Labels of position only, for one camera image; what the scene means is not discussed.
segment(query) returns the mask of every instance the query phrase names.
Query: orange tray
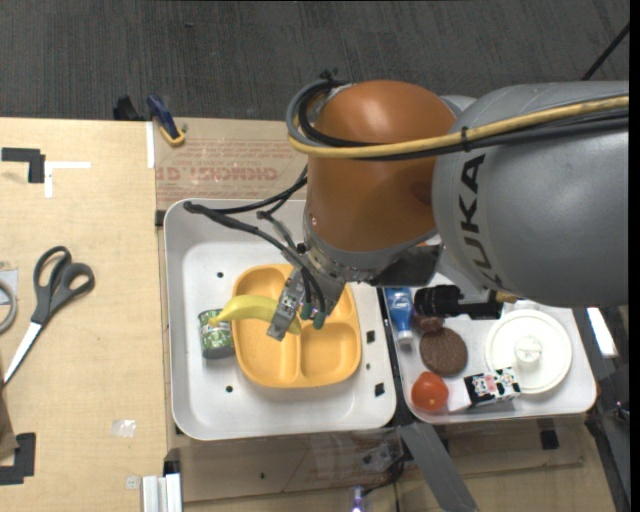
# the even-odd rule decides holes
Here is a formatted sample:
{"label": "orange tray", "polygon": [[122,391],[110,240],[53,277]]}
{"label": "orange tray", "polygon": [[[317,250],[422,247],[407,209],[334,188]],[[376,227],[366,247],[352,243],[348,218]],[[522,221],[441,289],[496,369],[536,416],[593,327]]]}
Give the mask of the orange tray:
{"label": "orange tray", "polygon": [[[292,270],[288,264],[252,267],[236,280],[233,296],[262,295],[278,300]],[[231,322],[238,364],[257,384],[275,388],[327,386],[347,379],[360,364],[360,325],[348,285],[322,329],[314,329],[313,322],[306,320],[299,335],[288,332],[277,341],[267,336],[267,328],[261,320]]]}

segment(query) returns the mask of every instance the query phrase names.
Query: green can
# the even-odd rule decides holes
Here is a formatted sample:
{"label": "green can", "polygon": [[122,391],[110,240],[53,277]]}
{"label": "green can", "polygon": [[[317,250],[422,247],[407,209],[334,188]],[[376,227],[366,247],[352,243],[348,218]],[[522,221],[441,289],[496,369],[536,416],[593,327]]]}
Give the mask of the green can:
{"label": "green can", "polygon": [[200,322],[200,346],[206,359],[220,359],[234,354],[233,336],[229,322],[209,325],[209,319],[220,314],[221,309],[208,309],[198,315]]}

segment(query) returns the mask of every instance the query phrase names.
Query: yellow banana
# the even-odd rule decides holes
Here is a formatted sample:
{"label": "yellow banana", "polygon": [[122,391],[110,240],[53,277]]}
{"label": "yellow banana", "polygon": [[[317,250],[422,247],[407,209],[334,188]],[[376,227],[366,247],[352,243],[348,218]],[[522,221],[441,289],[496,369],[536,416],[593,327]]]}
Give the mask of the yellow banana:
{"label": "yellow banana", "polygon": [[[278,301],[270,297],[261,295],[236,295],[224,306],[220,314],[209,319],[209,325],[216,326],[218,322],[229,322],[230,320],[242,320],[246,318],[256,318],[271,323]],[[292,334],[302,332],[300,319],[295,316],[293,322],[287,329]]]}

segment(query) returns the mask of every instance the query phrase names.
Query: blue bottle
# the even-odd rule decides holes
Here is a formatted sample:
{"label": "blue bottle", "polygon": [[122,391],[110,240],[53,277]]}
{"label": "blue bottle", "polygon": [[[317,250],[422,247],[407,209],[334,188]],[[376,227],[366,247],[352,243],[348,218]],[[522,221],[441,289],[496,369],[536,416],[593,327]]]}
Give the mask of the blue bottle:
{"label": "blue bottle", "polygon": [[411,317],[413,315],[413,299],[409,288],[385,288],[384,295],[391,321],[398,331],[398,342],[407,342],[413,338]]}

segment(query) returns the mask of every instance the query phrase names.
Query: scissors blade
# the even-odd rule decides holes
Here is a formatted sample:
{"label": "scissors blade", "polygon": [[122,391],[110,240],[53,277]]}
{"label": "scissors blade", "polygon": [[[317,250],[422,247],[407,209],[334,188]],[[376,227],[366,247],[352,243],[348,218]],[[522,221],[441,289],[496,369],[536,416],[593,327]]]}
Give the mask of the scissors blade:
{"label": "scissors blade", "polygon": [[9,382],[9,379],[11,378],[11,376],[18,369],[18,366],[20,366],[20,363],[24,359],[24,356],[27,355],[27,352],[29,352],[29,349],[31,348],[31,345],[33,345],[33,342],[36,341],[36,338],[38,337],[38,334],[40,334],[40,330],[41,329],[42,329],[42,325],[40,325],[40,324],[38,324],[36,322],[31,322],[29,324],[29,328],[27,329],[27,333],[24,335],[24,338],[22,338],[22,341],[20,342],[20,345],[18,345],[18,350],[16,351],[16,355],[13,356],[13,359],[11,360],[11,364],[9,365],[9,368],[7,369],[7,373],[5,373],[5,375],[4,375],[4,381],[3,382],[5,384],[7,382]]}

